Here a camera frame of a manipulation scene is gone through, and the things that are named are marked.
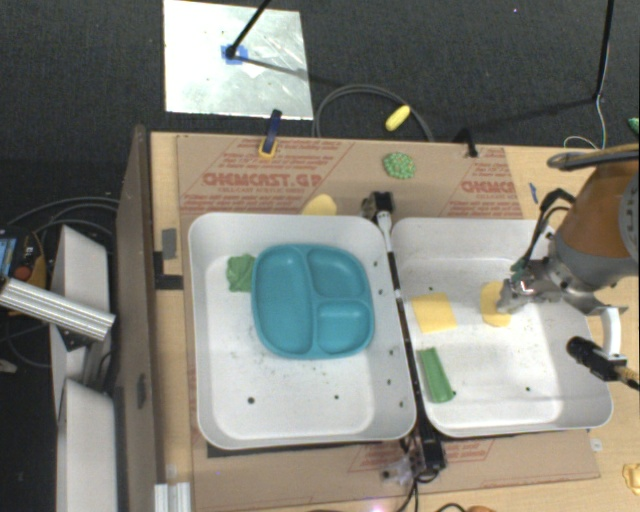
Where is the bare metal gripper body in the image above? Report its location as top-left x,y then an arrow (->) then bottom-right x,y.
505,258 -> 604,315

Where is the yellow round toy chip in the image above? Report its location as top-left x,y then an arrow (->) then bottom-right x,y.
479,280 -> 514,329

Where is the yellow square cheese slice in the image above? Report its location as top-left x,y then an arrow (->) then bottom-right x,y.
410,292 -> 459,336

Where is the white plastic tray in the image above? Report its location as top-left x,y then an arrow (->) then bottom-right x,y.
187,211 -> 418,452
389,216 -> 615,439

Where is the green toy bean pod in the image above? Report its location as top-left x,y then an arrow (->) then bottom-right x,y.
416,346 -> 457,404

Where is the thin black and white rod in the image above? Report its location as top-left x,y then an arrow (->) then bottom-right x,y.
376,209 -> 432,451

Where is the green dotted round biscuit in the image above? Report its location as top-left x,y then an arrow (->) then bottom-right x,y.
382,151 -> 418,180

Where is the yellow flat toy piece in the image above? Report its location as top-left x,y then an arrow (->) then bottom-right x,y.
300,193 -> 338,217

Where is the yellow toy corn cob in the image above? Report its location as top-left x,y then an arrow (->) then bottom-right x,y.
384,104 -> 412,133

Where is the blue divided plate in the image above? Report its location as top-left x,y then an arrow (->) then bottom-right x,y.
250,242 -> 376,361

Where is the brown cardboard board red print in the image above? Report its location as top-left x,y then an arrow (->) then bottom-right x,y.
175,134 -> 602,495

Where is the green toy lettuce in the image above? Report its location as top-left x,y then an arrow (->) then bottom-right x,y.
225,253 -> 259,294

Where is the black cylinder on white bracket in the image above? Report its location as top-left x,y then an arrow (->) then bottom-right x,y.
566,305 -> 630,384

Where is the black block with thin wires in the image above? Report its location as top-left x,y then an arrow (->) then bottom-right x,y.
399,433 -> 447,482
361,190 -> 397,220

